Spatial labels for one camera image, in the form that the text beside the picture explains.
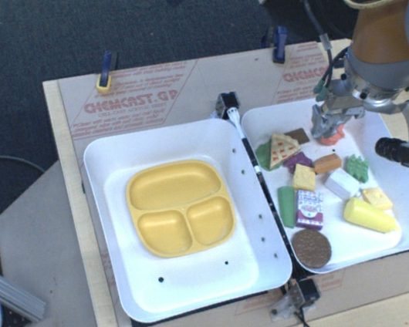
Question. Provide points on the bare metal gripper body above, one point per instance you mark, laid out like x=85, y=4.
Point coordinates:
x=346, y=98

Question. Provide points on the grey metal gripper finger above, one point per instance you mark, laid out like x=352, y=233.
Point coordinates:
x=336, y=122
x=317, y=124

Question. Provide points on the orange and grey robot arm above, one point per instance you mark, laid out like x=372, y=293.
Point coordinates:
x=381, y=33

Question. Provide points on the brown square biscuit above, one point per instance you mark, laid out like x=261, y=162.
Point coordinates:
x=299, y=135

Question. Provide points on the purple grapes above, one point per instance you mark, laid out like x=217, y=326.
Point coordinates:
x=300, y=160

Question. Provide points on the orange-brown bread block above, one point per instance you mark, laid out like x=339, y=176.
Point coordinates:
x=327, y=164

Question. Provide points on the pizza slice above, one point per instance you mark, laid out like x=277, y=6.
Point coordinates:
x=282, y=149

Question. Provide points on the green broccoli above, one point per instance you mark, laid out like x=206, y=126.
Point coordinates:
x=358, y=167

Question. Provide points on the yellow cheese block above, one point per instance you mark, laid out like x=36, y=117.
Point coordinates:
x=303, y=177

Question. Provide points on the white block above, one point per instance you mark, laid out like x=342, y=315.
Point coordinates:
x=341, y=183

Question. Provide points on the green lettuce leaf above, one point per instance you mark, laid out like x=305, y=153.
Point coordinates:
x=261, y=154

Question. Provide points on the thin black and white rod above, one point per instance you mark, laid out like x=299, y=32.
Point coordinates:
x=259, y=172

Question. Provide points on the yellow cheese wedge with holes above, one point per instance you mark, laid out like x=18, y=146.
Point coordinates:
x=377, y=199

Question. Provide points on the purple and white carton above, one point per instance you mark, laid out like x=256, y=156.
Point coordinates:
x=309, y=211

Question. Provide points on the green cylinder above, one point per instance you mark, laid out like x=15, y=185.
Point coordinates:
x=287, y=207

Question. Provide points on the yellow corn cob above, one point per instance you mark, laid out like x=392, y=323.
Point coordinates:
x=366, y=214

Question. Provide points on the brown round biscuit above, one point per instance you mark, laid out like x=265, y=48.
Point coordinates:
x=311, y=248

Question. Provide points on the white plastic tray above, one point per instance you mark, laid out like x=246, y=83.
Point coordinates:
x=360, y=248
x=195, y=286

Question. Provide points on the brown cardboard board red print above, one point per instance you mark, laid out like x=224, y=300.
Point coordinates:
x=182, y=84

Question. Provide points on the yellow divided plate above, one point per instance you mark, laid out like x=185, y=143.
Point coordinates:
x=174, y=181

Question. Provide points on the black cylinder on white bracket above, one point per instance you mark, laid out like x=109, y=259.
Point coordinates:
x=406, y=152

